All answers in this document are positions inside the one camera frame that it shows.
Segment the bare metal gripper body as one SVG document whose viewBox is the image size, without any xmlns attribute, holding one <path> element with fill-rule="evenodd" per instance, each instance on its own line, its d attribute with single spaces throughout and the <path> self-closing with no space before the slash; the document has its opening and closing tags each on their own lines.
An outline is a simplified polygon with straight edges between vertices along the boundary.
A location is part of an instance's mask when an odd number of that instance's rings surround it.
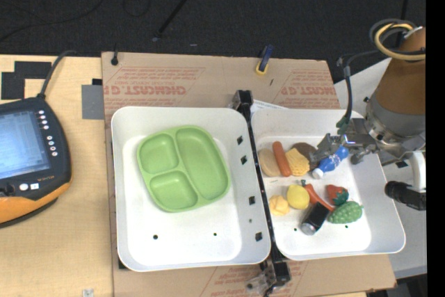
<svg viewBox="0 0 445 297">
<path fill-rule="evenodd" d="M 389 156 L 390 161 L 402 161 L 421 152 L 426 145 L 426 131 L 399 134 L 384 126 L 379 120 L 353 118 L 350 120 L 342 139 L 342 145 L 351 147 L 376 145 Z"/>
</svg>

